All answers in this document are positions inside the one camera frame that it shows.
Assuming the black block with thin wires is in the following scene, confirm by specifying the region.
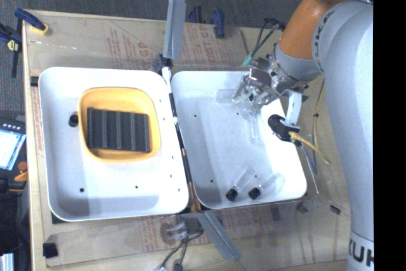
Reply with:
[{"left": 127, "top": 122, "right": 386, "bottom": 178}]
[{"left": 164, "top": 215, "right": 204, "bottom": 242}]

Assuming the thin black and white rod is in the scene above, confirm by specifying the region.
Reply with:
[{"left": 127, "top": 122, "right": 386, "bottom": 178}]
[{"left": 161, "top": 66, "right": 201, "bottom": 213}]

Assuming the black cylinder on white bracket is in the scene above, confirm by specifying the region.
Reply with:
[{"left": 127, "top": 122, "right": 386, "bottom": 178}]
[{"left": 267, "top": 93, "right": 303, "bottom": 143}]

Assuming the white plastic tray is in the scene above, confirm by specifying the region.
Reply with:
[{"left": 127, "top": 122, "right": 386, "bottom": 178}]
[
  {"left": 37, "top": 66, "right": 190, "bottom": 223},
  {"left": 170, "top": 70, "right": 308, "bottom": 211}
]

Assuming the clear plastic bottle black cap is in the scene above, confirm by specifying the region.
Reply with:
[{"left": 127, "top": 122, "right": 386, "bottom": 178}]
[
  {"left": 247, "top": 172, "right": 286, "bottom": 201},
  {"left": 225, "top": 164, "right": 256, "bottom": 202}
]

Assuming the yellow plate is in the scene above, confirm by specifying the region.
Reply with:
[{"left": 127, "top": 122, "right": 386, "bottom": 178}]
[{"left": 77, "top": 86, "right": 162, "bottom": 164}]

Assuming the brown cardboard board red print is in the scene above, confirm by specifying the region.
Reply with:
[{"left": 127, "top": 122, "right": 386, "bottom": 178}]
[{"left": 22, "top": 9, "right": 351, "bottom": 268}]

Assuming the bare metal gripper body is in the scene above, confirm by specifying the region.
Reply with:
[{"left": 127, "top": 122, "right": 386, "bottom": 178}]
[{"left": 243, "top": 55, "right": 311, "bottom": 103}]

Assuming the black ribbed block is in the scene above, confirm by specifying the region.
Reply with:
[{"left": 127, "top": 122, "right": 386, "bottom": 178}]
[{"left": 86, "top": 107, "right": 151, "bottom": 154}]

